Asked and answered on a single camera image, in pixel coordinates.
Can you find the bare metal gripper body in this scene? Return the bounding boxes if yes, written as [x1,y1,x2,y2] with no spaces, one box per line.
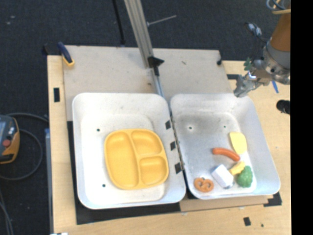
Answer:
[247,63,291,86]

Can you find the pale yellow flat wedge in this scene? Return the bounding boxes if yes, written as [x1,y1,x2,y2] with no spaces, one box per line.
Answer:
[228,131,248,155]

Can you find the white plastic tray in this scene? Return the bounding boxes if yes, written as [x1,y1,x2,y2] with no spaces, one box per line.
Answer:
[71,92,187,210]
[169,93,282,201]

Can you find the orange sausage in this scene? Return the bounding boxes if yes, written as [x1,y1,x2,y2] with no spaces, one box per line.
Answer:
[211,147,241,162]

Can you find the small yellow chunk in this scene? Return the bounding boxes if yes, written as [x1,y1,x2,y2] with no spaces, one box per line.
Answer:
[228,161,246,176]

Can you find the thin black and white rod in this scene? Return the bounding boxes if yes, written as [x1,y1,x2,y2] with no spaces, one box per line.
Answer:
[152,67,187,181]

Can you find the white carton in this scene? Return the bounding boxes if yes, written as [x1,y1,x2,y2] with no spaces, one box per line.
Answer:
[211,164,235,189]

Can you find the green broccoli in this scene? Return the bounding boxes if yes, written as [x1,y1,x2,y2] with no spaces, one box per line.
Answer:
[235,165,254,188]

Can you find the orange pretzel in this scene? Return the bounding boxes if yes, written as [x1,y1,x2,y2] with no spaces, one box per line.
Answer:
[193,177,215,193]

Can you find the pale flat board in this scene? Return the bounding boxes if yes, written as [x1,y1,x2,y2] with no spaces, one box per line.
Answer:
[62,45,273,212]

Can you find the yellow divided plate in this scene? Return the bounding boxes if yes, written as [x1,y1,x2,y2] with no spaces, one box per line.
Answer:
[103,128,170,190]

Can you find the black cylinder on white bracket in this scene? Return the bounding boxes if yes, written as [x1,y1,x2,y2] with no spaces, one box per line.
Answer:
[276,99,291,115]

